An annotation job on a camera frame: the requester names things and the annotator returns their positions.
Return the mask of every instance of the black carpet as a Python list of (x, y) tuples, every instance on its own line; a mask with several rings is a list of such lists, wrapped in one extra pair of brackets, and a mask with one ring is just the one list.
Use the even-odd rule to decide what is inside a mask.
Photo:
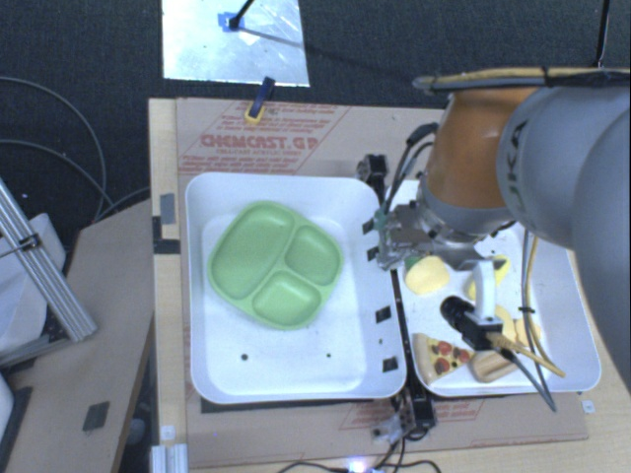
[[(277, 88), (274, 98), (437, 106), (444, 100), (412, 89), (415, 76), (587, 66), (595, 59), (601, 2), (300, 0), (312, 86)], [(86, 115), (104, 147), (114, 201), (149, 182), (148, 98), (255, 93), (252, 86), (165, 81), (161, 17), (161, 0), (0, 0), (0, 76), (46, 85)], [(630, 22), (630, 0), (612, 0), (606, 66), (628, 67)], [(0, 83), (0, 139), (54, 148), (99, 176), (79, 120), (31, 88)], [(28, 215), (51, 215), (67, 245), (94, 218), (96, 190), (50, 155), (0, 145), (0, 176)]]

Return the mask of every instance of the black rod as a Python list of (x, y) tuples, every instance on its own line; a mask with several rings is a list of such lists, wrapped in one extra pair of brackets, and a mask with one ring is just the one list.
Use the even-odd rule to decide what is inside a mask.
[(237, 15), (231, 18), (230, 20), (228, 20), (228, 27), (230, 28), (230, 30), (239, 29), (239, 23), (241, 22), (241, 18), (244, 16), (244, 14), (247, 12), (247, 9), (249, 9), (249, 6), (252, 5), (253, 2), (254, 0), (247, 0), (244, 3), (244, 5), (241, 7), (241, 10), (237, 13)]
[(602, 0), (602, 14), (600, 15), (600, 30), (598, 32), (598, 46), (596, 47), (596, 61), (594, 66), (602, 67), (604, 46), (607, 41), (607, 28), (609, 25), (609, 3), (611, 0)]

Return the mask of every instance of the toy pizza slice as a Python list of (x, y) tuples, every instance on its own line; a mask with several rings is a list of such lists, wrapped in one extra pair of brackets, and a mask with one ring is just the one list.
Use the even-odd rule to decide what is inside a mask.
[(412, 335), (412, 345), (417, 368), (427, 384), (455, 372), (474, 355), (473, 351), (456, 347), (444, 340), (430, 338), (423, 333)]

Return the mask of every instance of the pepperoni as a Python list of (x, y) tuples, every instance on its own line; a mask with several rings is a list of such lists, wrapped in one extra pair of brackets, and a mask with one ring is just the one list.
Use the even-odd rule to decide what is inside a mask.
[(447, 342), (439, 342), (438, 350), (443, 356), (446, 356), (449, 352), (452, 351), (452, 345)]
[(442, 374), (450, 370), (450, 364), (445, 358), (438, 358), (434, 363), (436, 374)]

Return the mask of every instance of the green plate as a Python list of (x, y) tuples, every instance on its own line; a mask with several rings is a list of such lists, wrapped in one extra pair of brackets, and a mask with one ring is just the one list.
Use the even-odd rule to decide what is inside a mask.
[(245, 207), (208, 259), (224, 300), (280, 329), (306, 326), (333, 291), (342, 251), (322, 228), (278, 203)]

